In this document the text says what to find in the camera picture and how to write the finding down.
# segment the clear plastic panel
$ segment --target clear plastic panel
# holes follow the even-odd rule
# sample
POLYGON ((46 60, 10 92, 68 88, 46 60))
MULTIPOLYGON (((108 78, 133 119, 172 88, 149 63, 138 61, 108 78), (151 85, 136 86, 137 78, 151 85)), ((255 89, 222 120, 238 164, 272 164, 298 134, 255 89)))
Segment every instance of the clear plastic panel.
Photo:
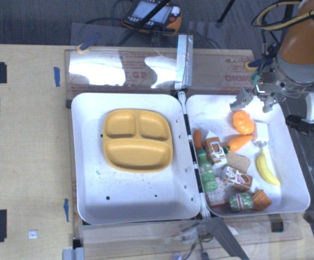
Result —
POLYGON ((73 24, 68 99, 79 93, 170 93, 192 77, 192 36, 73 24))
POLYGON ((204 259, 274 259, 279 256, 287 259, 283 250, 280 254, 278 251, 262 252, 260 247, 274 242, 302 243, 306 234, 304 229, 307 228, 300 214, 225 219, 225 223, 218 221, 219 218, 215 217, 80 225, 76 229, 76 237, 82 243, 85 259, 203 259, 202 254, 208 255, 204 259), (222 229, 222 223, 228 227, 227 231, 222 229), (273 223, 283 223, 283 230, 273 232, 273 223))
POLYGON ((252 88, 251 50, 203 49, 193 35, 92 24, 72 25, 66 51, 67 94, 84 92, 237 94, 252 88))

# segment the green can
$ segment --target green can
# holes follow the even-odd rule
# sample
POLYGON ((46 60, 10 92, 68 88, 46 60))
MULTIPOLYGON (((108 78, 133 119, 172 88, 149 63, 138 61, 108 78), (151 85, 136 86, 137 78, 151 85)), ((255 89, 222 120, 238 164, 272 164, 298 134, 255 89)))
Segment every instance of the green can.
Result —
POLYGON ((233 213, 242 212, 253 208, 253 200, 250 192, 237 193, 229 197, 229 206, 233 213))

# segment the white tray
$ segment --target white tray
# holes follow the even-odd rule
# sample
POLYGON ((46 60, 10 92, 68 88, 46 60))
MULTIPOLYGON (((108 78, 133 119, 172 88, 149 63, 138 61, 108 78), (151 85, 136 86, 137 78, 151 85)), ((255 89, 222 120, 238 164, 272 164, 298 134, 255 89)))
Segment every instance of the white tray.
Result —
POLYGON ((162 94, 83 93, 71 104, 77 207, 89 224, 190 219, 200 211, 181 105, 162 94), (168 121, 174 155, 160 172, 133 173, 111 167, 100 135, 105 117, 121 108, 156 111, 168 121))
MULTIPOLYGON (((193 95, 186 101, 186 109, 192 133, 199 129, 202 136, 207 130, 215 133, 223 144, 239 133, 232 125, 230 103, 235 101, 232 95, 193 95)), ((256 168, 256 158, 260 148, 253 142, 236 151, 237 154, 248 157, 251 165, 247 173, 252 175, 272 200, 272 205, 263 211, 244 211, 231 213, 229 206, 215 207, 211 211, 221 217, 266 215, 274 213, 303 212, 310 205, 310 195, 291 140, 289 130, 280 105, 274 105, 273 110, 263 113, 263 103, 254 97, 252 102, 243 108, 253 120, 268 124, 269 144, 267 146, 267 163, 271 171, 280 180, 280 186, 266 183, 256 168)))
MULTIPOLYGON (((217 134, 223 144, 238 132, 233 128, 229 104, 232 95, 193 95, 186 102, 192 132, 195 129, 217 134)), ((259 175, 255 161, 259 148, 253 143, 237 151, 249 157, 252 175, 272 200, 264 211, 232 213, 228 206, 212 208, 221 217, 256 216, 302 212, 310 204, 310 195, 282 109, 262 112, 258 98, 244 108, 253 119, 269 124, 267 160, 280 186, 271 186, 259 175)), ((200 211, 200 196, 194 173, 191 150, 181 104, 163 94, 83 93, 71 104, 77 186, 77 207, 81 218, 90 224, 145 222, 190 219, 200 211), (173 138, 172 163, 155 173, 132 173, 112 168, 105 160, 102 147, 106 115, 121 108, 156 111, 168 121, 173 138)))

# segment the carrot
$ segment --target carrot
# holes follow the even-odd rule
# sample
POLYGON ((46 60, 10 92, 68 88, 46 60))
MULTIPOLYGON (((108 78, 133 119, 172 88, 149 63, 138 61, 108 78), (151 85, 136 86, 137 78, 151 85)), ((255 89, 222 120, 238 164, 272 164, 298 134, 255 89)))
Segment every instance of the carrot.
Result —
POLYGON ((231 139, 230 141, 227 142, 227 145, 225 148, 228 151, 236 151, 242 148, 244 145, 246 145, 250 140, 253 139, 253 135, 243 135, 243 136, 238 136, 234 139, 231 139))
POLYGON ((201 144, 201 131, 200 130, 195 130, 193 132, 193 141, 194 141, 194 148, 196 152, 198 150, 203 149, 202 144, 201 144))

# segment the small box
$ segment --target small box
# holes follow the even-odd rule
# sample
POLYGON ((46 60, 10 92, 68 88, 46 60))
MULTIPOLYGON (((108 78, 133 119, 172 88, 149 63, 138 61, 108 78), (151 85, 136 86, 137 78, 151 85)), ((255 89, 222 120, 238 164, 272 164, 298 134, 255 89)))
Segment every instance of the small box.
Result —
POLYGON ((202 145, 212 164, 224 166, 227 163, 226 154, 224 153, 220 139, 214 133, 208 131, 202 145))
POLYGON ((222 182, 239 192, 247 192, 252 185, 252 176, 236 170, 233 167, 226 166, 221 172, 222 182))

